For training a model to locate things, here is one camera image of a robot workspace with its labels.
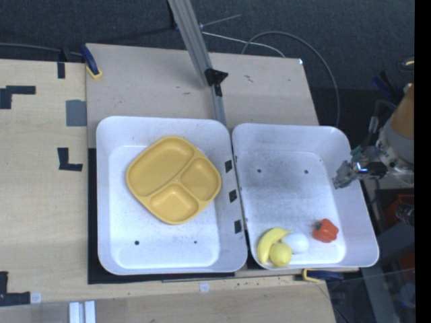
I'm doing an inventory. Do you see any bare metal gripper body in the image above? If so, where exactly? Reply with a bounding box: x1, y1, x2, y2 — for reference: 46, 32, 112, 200
350, 139, 416, 185

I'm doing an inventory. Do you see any orange bell pepper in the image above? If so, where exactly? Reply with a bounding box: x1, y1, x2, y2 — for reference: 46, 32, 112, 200
311, 218, 340, 244

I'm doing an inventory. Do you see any white plastic tray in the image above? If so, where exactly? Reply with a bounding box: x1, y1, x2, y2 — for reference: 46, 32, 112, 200
231, 122, 380, 271
96, 115, 248, 276

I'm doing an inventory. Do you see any white egg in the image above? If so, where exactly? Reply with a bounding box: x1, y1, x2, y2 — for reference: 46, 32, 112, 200
281, 232, 310, 255

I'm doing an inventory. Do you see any yellow lemon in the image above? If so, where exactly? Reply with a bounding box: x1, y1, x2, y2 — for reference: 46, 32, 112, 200
269, 242, 293, 268

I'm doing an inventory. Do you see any yellow banana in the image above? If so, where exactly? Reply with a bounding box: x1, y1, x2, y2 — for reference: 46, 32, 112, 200
257, 227, 294, 266

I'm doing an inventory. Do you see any yellow divided plate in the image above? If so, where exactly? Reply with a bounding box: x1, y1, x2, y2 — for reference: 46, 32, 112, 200
125, 135, 223, 226

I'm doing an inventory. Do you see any pale wood board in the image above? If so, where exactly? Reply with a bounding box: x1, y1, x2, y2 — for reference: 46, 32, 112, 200
85, 42, 360, 279

